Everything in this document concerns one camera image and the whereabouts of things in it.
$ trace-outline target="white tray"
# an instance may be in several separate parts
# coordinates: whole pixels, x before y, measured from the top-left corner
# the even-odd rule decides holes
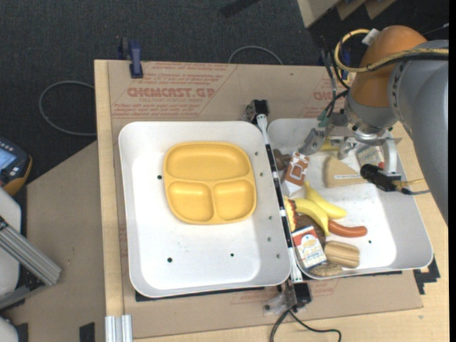
[[[256,209],[233,224],[194,225],[167,205],[162,166],[173,146],[222,141],[248,154]],[[290,274],[279,203],[261,132],[229,122],[135,122],[119,134],[130,279],[150,298],[277,285]]]
[[[273,121],[268,127],[272,149],[291,154],[304,144],[312,128],[321,130],[317,125],[314,119]],[[330,153],[325,151],[311,155],[306,180],[329,202],[347,211],[347,217],[341,219],[345,225],[364,225],[368,229],[367,235],[360,238],[336,235],[326,238],[328,241],[349,243],[360,249],[359,267],[345,269],[342,274],[334,277],[427,266],[432,261],[432,247],[414,197],[399,192],[384,192],[371,183],[327,188],[323,183],[323,164],[328,155]],[[343,162],[354,170],[360,169],[354,151]],[[404,175],[400,158],[397,172]],[[303,195],[304,191],[293,197]],[[313,279],[328,279],[313,276],[305,269],[302,271]]]

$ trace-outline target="black floor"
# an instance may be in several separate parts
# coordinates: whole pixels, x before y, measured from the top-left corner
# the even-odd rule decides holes
[[[117,58],[124,36],[142,58],[225,63],[242,46],[273,51],[286,65],[314,65],[321,37],[331,47],[348,31],[392,24],[427,33],[449,22],[449,0],[399,0],[376,19],[361,7],[345,21],[330,10],[304,27],[296,0],[0,0],[0,136],[33,158],[32,181],[95,137],[68,135],[41,116],[38,99],[60,81],[93,84],[93,60]],[[448,39],[448,28],[427,35]],[[242,51],[234,63],[276,63],[262,51]],[[68,130],[95,131],[93,92],[67,85],[46,96],[43,109]]]

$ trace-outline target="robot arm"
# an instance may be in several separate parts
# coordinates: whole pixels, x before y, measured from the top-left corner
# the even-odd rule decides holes
[[[407,50],[438,52],[448,41],[426,41],[404,26],[383,29],[361,66]],[[398,120],[413,141],[418,162],[442,216],[448,223],[448,60],[411,55],[377,70],[356,74],[345,114],[361,142],[382,135]]]

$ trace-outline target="yellow divided plate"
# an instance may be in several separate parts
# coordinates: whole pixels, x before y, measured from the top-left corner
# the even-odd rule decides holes
[[[257,205],[250,159],[227,142],[175,145],[165,155],[163,180],[172,213],[183,222],[238,222]]]

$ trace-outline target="plastic tray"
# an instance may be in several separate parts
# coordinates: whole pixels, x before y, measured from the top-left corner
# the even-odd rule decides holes
[[[291,154],[300,148],[312,128],[320,130],[314,119],[278,119],[268,127],[273,149]],[[398,192],[384,192],[371,183],[327,188],[323,183],[323,164],[335,151],[320,151],[310,156],[306,180],[325,199],[347,211],[340,222],[347,226],[363,225],[368,233],[360,238],[331,235],[326,240],[337,240],[360,249],[360,265],[344,269],[338,276],[313,276],[313,279],[375,274],[427,266],[433,257],[432,247],[414,197]],[[359,171],[355,151],[343,160]],[[398,172],[404,174],[400,158]],[[294,197],[304,197],[304,190]]]
[[[257,204],[249,156],[231,143],[180,143],[166,153],[163,174],[168,205],[183,222],[239,222]]]
[[[176,218],[163,181],[165,154],[187,142],[226,142],[252,164],[256,207],[242,222]],[[242,121],[135,122],[119,134],[130,280],[150,298],[277,285],[290,274],[279,203],[261,132]]]

